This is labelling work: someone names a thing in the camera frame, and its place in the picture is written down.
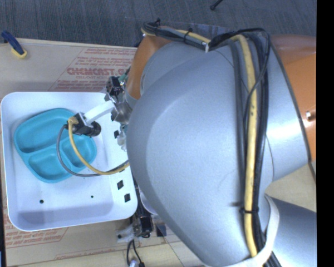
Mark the brown cardboard board red print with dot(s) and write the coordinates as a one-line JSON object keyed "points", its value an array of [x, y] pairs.
{"points": [[44, 68]]}

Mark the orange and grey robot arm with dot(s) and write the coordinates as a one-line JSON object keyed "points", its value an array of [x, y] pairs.
{"points": [[200, 138]]}

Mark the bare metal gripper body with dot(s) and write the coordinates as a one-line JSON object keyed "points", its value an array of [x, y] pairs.
{"points": [[122, 111]]}

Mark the white plastic tray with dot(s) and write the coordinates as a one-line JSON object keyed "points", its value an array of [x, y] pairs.
{"points": [[72, 204]]}

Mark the blue divided plate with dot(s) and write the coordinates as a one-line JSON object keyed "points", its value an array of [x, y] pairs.
{"points": [[41, 138]]}

